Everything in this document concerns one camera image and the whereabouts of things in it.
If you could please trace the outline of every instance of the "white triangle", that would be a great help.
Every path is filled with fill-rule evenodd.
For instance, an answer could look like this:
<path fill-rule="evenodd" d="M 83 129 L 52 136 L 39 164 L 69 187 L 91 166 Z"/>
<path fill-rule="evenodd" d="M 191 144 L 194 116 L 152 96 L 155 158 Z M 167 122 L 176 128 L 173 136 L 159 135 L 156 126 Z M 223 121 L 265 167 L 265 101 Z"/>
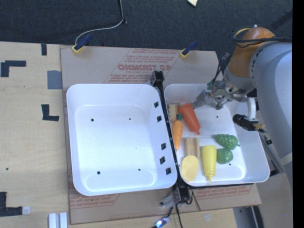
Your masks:
<path fill-rule="evenodd" d="M 187 0 L 192 6 L 196 7 L 198 0 Z"/>

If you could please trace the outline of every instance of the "yellow bottle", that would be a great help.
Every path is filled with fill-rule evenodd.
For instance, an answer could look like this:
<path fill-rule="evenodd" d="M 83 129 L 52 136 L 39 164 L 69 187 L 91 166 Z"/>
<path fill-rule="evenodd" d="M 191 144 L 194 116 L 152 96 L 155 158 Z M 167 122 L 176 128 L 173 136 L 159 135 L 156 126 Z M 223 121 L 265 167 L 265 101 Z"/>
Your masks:
<path fill-rule="evenodd" d="M 217 148 L 214 145 L 205 145 L 201 149 L 205 176 L 211 181 L 215 175 L 217 163 Z"/>

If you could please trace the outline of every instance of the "blue and yellow clamp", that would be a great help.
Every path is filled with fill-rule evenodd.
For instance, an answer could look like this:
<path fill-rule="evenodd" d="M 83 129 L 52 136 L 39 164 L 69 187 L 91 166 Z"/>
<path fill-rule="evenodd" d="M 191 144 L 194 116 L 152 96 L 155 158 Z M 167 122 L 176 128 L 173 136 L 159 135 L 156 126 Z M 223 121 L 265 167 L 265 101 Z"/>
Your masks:
<path fill-rule="evenodd" d="M 188 45 L 185 49 L 180 51 L 180 57 L 185 58 L 191 50 L 193 50 L 197 46 L 198 42 L 193 41 L 190 45 Z"/>
<path fill-rule="evenodd" d="M 88 34 L 87 36 L 83 37 L 76 45 L 72 46 L 72 51 L 74 53 L 78 53 L 82 51 L 84 46 L 89 43 L 93 39 L 92 34 Z"/>

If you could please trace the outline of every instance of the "white cable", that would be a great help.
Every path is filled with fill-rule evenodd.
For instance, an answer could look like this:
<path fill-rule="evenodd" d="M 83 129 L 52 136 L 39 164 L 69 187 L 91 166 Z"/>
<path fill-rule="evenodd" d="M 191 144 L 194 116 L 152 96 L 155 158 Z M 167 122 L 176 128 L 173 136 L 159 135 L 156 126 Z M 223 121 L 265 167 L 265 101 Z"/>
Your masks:
<path fill-rule="evenodd" d="M 75 45 L 77 44 L 78 39 L 79 39 L 80 37 L 82 37 L 82 36 L 83 36 L 84 34 L 86 34 L 86 33 L 93 32 L 93 31 L 98 31 L 98 30 L 114 29 L 114 28 L 118 27 L 119 25 L 121 25 L 122 22 L 124 21 L 124 13 L 123 13 L 122 0 L 119 0 L 119 4 L 120 4 L 120 11 L 121 11 L 121 14 L 122 14 L 122 20 L 121 20 L 117 25 L 114 25 L 114 26 L 112 26 L 112 27 L 107 27 L 107 28 L 99 28 L 99 29 L 97 28 L 97 29 L 92 29 L 92 30 L 86 31 L 86 32 L 80 34 L 80 35 L 76 38 L 76 40 L 75 40 Z"/>

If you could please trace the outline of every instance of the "yellow oval toy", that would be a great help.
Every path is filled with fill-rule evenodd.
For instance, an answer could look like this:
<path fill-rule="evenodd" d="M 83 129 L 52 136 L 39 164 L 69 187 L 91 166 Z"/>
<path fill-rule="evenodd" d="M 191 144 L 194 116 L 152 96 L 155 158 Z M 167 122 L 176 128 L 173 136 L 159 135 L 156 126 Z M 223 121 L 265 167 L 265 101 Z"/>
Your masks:
<path fill-rule="evenodd" d="M 196 156 L 188 155 L 181 162 L 181 176 L 186 181 L 194 181 L 198 173 L 199 160 Z"/>
<path fill-rule="evenodd" d="M 212 181 L 217 163 L 217 148 L 214 145 L 205 145 L 201 149 L 201 155 L 205 176 Z"/>

